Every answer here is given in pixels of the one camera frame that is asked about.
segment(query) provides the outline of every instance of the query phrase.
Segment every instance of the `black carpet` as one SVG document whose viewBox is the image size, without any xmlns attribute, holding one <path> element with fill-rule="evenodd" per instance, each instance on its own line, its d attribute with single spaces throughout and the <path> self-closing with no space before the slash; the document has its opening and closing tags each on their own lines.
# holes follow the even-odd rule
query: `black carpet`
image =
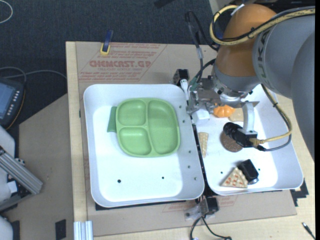
<svg viewBox="0 0 320 240">
<path fill-rule="evenodd" d="M 212 19 L 209 0 L 3 1 L 12 6 L 13 15 L 0 23 L 0 68 L 17 67 L 26 73 L 50 70 L 66 75 L 65 42 L 103 42 L 107 29 L 114 30 L 113 42 L 191 44 L 185 13 L 192 10 L 208 35 Z M 9 7 L 0 2 L 0 22 L 9 15 Z M 19 72 L 0 70 L 0 77 L 14 74 Z M 67 82 L 58 74 L 28 75 L 15 125 L 66 93 Z"/>
</svg>

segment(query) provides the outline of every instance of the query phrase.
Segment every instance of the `white cable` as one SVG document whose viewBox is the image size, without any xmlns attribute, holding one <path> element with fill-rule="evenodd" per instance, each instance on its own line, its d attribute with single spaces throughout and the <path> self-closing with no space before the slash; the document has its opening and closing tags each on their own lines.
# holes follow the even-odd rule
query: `white cable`
<svg viewBox="0 0 320 240">
<path fill-rule="evenodd" d="M 10 16 L 9 16 L 8 18 L 6 18 L 5 20 L 0 21 L 0 24 L 1 24 L 1 23 L 5 23 L 5 22 L 7 22 L 8 20 L 10 20 L 10 18 L 11 18 L 12 15 L 14 14 L 14 9 L 12 8 L 12 6 L 11 6 L 8 2 L 3 1 L 3 0 L 0 0 L 0 2 L 2 2 L 2 3 L 4 3 L 4 4 L 6 4 L 7 6 L 9 6 L 9 7 L 10 7 L 10 10 L 11 10 Z"/>
<path fill-rule="evenodd" d="M 185 96 L 185 99 L 188 101 L 189 100 L 189 93 L 188 93 L 188 82 L 186 79 L 181 79 L 180 80 L 180 85 L 181 85 L 181 88 L 184 92 L 184 96 Z"/>
</svg>

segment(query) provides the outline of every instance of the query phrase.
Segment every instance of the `white connector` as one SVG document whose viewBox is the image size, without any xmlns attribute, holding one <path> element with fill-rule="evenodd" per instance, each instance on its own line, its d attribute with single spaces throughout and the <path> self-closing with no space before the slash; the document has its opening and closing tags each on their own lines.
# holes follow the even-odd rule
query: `white connector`
<svg viewBox="0 0 320 240">
<path fill-rule="evenodd" d="M 180 80 L 180 85 L 181 89 L 184 92 L 185 99 L 188 101 L 189 100 L 189 90 L 188 90 L 188 82 L 186 79 L 181 79 Z"/>
</svg>

